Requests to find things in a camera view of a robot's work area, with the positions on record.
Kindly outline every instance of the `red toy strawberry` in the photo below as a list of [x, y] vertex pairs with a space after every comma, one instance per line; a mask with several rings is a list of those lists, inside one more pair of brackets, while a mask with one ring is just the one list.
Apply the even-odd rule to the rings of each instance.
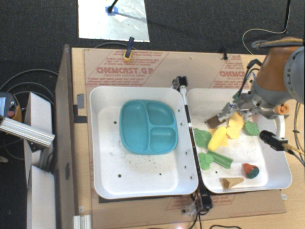
[[247, 178], [253, 179], [254, 177], [257, 177], [258, 173], [259, 169], [257, 166], [244, 163], [244, 174]]

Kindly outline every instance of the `black cable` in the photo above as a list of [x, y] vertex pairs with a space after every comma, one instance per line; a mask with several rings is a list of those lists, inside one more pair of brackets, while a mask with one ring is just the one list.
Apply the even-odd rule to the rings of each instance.
[[9, 145], [12, 145], [12, 144], [18, 143], [18, 142], [20, 142], [20, 141], [22, 141], [22, 139], [17, 140], [17, 141], [14, 141], [14, 142], [11, 142], [11, 143], [7, 143], [7, 144], [5, 144], [5, 145], [2, 145], [2, 146], [0, 146], [0, 148], [7, 147], [7, 146], [9, 146]]
[[239, 226], [222, 226], [222, 225], [212, 225], [210, 227], [210, 229], [214, 228], [214, 227], [221, 227], [221, 228], [237, 228], [237, 229], [241, 229], [241, 227]]
[[253, 68], [253, 69], [251, 69], [251, 70], [249, 71], [249, 73], [248, 73], [248, 76], [250, 76], [250, 74], [251, 74], [253, 71], [259, 71], [259, 69], [258, 69], [258, 68]]
[[36, 94], [36, 95], [38, 95], [38, 96], [40, 96], [40, 97], [43, 97], [43, 98], [45, 98], [47, 101], [49, 101], [49, 102], [51, 103], [51, 105], [54, 105], [54, 102], [53, 102], [50, 98], [48, 98], [46, 95], [43, 95], [43, 94], [38, 93], [38, 92], [33, 92], [33, 91], [22, 91], [22, 92], [15, 93], [14, 95], [16, 96], [16, 95], [19, 95], [19, 94], [29, 94], [29, 93], [34, 93], [34, 94]]
[[100, 48], [100, 47], [104, 47], [107, 45], [120, 45], [120, 46], [127, 47], [127, 44], [125, 44], [123, 42], [104, 42], [104, 43], [101, 43], [101, 44], [95, 46], [94, 48]]
[[51, 155], [53, 155], [55, 153], [55, 151], [53, 151], [52, 153], [50, 153], [49, 155], [48, 155], [48, 158], [47, 158], [47, 163], [46, 163], [46, 165], [48, 165], [48, 163], [49, 163], [49, 158], [50, 158], [50, 156]]
[[7, 90], [7, 92], [10, 92], [12, 89], [18, 87], [18, 86], [21, 86], [21, 85], [36, 85], [36, 86], [39, 86], [39, 87], [42, 87], [44, 90], [46, 90], [51, 96], [52, 98], [54, 99], [54, 95], [53, 93], [47, 88], [45, 87], [44, 85], [40, 84], [40, 83], [36, 83], [36, 82], [22, 82], [22, 83], [18, 83], [14, 86], [12, 86], [9, 90]]
[[294, 151], [292, 151], [292, 150], [286, 150], [286, 152], [289, 153], [289, 154], [291, 154], [291, 155], [293, 155], [294, 157], [296, 157], [297, 160], [300, 161], [301, 164], [305, 167], [305, 163], [300, 159], [300, 157], [299, 157], [298, 155], [295, 154]]
[[[293, 130], [293, 132], [294, 132], [294, 136], [295, 136], [296, 148], [300, 150], [301, 148], [300, 148], [299, 140], [298, 140], [298, 137], [297, 137], [297, 133], [300, 133], [300, 132], [296, 129], [296, 120], [297, 120], [297, 115], [298, 115], [298, 112], [299, 112], [299, 107], [300, 107], [300, 103], [297, 101], [296, 104], [295, 104], [295, 117], [294, 117], [294, 130]], [[301, 161], [304, 163], [304, 159], [303, 159], [302, 155], [301, 154], [299, 154], [299, 155], [300, 155]]]
[[8, 150], [7, 147], [6, 147], [5, 138], [2, 139], [2, 146], [4, 146], [5, 151], [7, 152], [7, 154], [8, 154], [10, 157], [12, 157], [12, 158], [14, 158], [14, 159], [17, 159], [17, 160], [20, 160], [20, 161], [24, 160], [24, 158], [17, 157], [17, 156], [15, 156], [15, 155], [13, 155], [13, 154], [11, 154], [11, 153], [9, 152], [9, 150]]
[[192, 229], [195, 226], [198, 216], [199, 216], [199, 213], [196, 214], [196, 218], [195, 218], [194, 222], [192, 223], [191, 227], [189, 227], [189, 229]]
[[250, 70], [255, 64], [259, 65], [259, 66], [262, 66], [263, 63], [260, 62], [258, 59], [254, 59], [254, 60], [251, 60], [248, 65], [247, 65], [247, 70], [246, 70], [246, 73], [244, 75], [244, 79], [243, 79], [243, 82], [242, 82], [242, 85], [240, 87], [240, 89], [238, 90], [238, 97], [242, 94], [242, 91], [243, 91], [243, 88], [244, 88], [244, 85], [246, 84], [247, 82], [247, 79], [248, 79], [248, 76], [254, 71], [254, 70], [259, 70], [257, 68], [253, 68], [252, 70]]
[[290, 3], [291, 3], [291, 0], [287, 0], [286, 15], [285, 15], [285, 24], [284, 24], [283, 31], [287, 31], [288, 20], [289, 20], [289, 12], [290, 12]]
[[198, 213], [198, 220], [199, 220], [199, 226], [200, 226], [200, 229], [202, 229], [202, 224], [201, 224], [200, 213]]
[[48, 73], [51, 73], [51, 74], [54, 74], [56, 76], [58, 76], [58, 73], [54, 72], [54, 71], [50, 71], [50, 70], [46, 70], [46, 69], [32, 69], [32, 70], [27, 70], [27, 71], [23, 71], [23, 72], [20, 72], [14, 76], [12, 76], [10, 79], [8, 79], [1, 87], [0, 87], [0, 91], [2, 90], [2, 88], [7, 84], [9, 83], [10, 81], [12, 81], [13, 79], [15, 79], [16, 77], [20, 76], [20, 75], [23, 75], [23, 74], [26, 74], [26, 73], [30, 73], [30, 72], [48, 72]]
[[199, 214], [200, 214], [201, 216], [205, 216], [207, 213], [209, 213], [209, 210], [206, 211], [205, 213], [200, 213], [200, 211], [199, 211]]

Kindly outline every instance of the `black carpet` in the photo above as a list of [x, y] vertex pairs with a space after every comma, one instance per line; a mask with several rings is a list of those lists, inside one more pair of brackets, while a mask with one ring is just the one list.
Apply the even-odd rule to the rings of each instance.
[[[248, 53], [242, 34], [251, 28], [282, 31], [287, 0], [145, 0], [150, 43], [135, 43], [143, 50]], [[304, 38], [305, 0], [292, 0], [289, 36]], [[246, 35], [250, 45], [256, 40], [273, 40], [284, 35], [253, 31]], [[28, 69], [58, 71], [64, 44], [94, 47], [103, 40], [78, 38], [78, 0], [0, 0], [0, 85]], [[261, 54], [264, 51], [253, 50]], [[48, 73], [28, 73], [16, 78], [1, 91], [17, 83], [34, 81], [53, 91], [56, 77]], [[20, 91], [48, 93], [33, 86]], [[22, 107], [26, 94], [20, 94]], [[22, 156], [21, 146], [9, 146]], [[10, 158], [4, 148], [0, 156], [0, 228], [26, 228], [26, 186], [23, 162]]]

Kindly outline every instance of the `cardboard surface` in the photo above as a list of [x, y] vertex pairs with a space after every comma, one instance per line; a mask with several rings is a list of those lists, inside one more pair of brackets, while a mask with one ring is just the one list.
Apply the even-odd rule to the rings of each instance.
[[[86, 77], [85, 77], [85, 61], [86, 64], [91, 65], [92, 73], [95, 68], [101, 64], [102, 58], [107, 58], [107, 55], [112, 50], [105, 49], [72, 49], [72, 74], [73, 74], [73, 103], [77, 104], [77, 95], [84, 94], [86, 99]], [[209, 75], [212, 72], [217, 79], [217, 75], [221, 76], [228, 71], [227, 77], [223, 77], [223, 83], [236, 81], [235, 75], [230, 73], [235, 69], [230, 61], [222, 60], [221, 54], [212, 53], [185, 53], [185, 52], [165, 52], [169, 53], [168, 56], [157, 67], [155, 73], [151, 73], [145, 84], [162, 84], [169, 87], [172, 79], [178, 75], [186, 75], [189, 79], [189, 87], [202, 87], [207, 84], [212, 84], [209, 80]], [[260, 61], [264, 60], [263, 55], [229, 55], [240, 58], [243, 67], [245, 67], [250, 60], [257, 58]], [[288, 101], [291, 109], [294, 108], [295, 102]], [[300, 140], [304, 141], [304, 106], [300, 111], [298, 130], [301, 132]], [[87, 103], [85, 102], [84, 108], [78, 109], [78, 115], [87, 115]], [[287, 138], [293, 140], [293, 114], [286, 119]], [[80, 214], [91, 214], [94, 227], [93, 228], [123, 228], [132, 227], [138, 229], [147, 229], [151, 226], [154, 228], [172, 229], [172, 228], [189, 228], [192, 224], [194, 217], [184, 215], [183, 208], [192, 202], [190, 196], [182, 197], [168, 197], [156, 198], [136, 201], [122, 201], [111, 203], [99, 203], [99, 198], [94, 189], [90, 186], [90, 177], [92, 178], [89, 167], [93, 168], [93, 163], [89, 166], [89, 150], [88, 143], [88, 126], [86, 123], [75, 124], [75, 150], [76, 150], [76, 163], [77, 163], [77, 190], [78, 190], [78, 203], [82, 210]], [[304, 194], [304, 170], [299, 162], [293, 157], [287, 157], [289, 166], [293, 173], [293, 183], [288, 189], [282, 190], [288, 200], [283, 201], [281, 192], [279, 190], [250, 192], [242, 194], [218, 195], [213, 196], [214, 207], [211, 211], [201, 217], [204, 228], [209, 228], [213, 224], [222, 225], [238, 225], [242, 228], [287, 228], [304, 227], [305, 221], [303, 219], [302, 211], [305, 211], [305, 194]], [[268, 215], [264, 217], [257, 217], [256, 215]]]
[[[85, 49], [83, 53], [83, 58], [79, 57], [79, 59], [84, 63], [85, 76], [82, 81], [86, 82], [86, 92], [80, 91], [74, 94], [82, 93], [86, 96], [89, 96], [91, 90], [99, 85], [170, 87], [172, 80], [178, 75], [187, 76], [188, 90], [195, 87], [237, 89], [244, 76], [240, 55], [229, 55], [229, 60], [224, 61], [221, 54], [136, 51], [133, 60], [126, 63], [121, 58], [123, 50]], [[86, 99], [86, 107], [88, 107], [90, 103], [88, 97]], [[88, 142], [89, 147], [92, 147], [90, 138]], [[192, 204], [190, 196], [99, 203], [99, 197], [93, 186], [91, 148], [89, 153], [92, 221], [95, 229], [193, 221], [191, 215], [182, 213], [184, 208]], [[251, 209], [245, 201], [253, 204]], [[278, 190], [218, 195], [213, 196], [213, 203], [214, 208], [204, 219], [285, 212], [281, 193]]]

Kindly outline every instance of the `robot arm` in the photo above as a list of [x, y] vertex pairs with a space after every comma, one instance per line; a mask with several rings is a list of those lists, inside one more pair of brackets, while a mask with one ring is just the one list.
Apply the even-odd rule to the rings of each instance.
[[285, 114], [283, 106], [289, 99], [304, 104], [304, 46], [272, 47], [252, 81], [251, 91], [239, 93], [233, 104], [223, 108], [218, 119], [221, 122], [235, 111], [245, 119], [253, 114], [274, 119]]

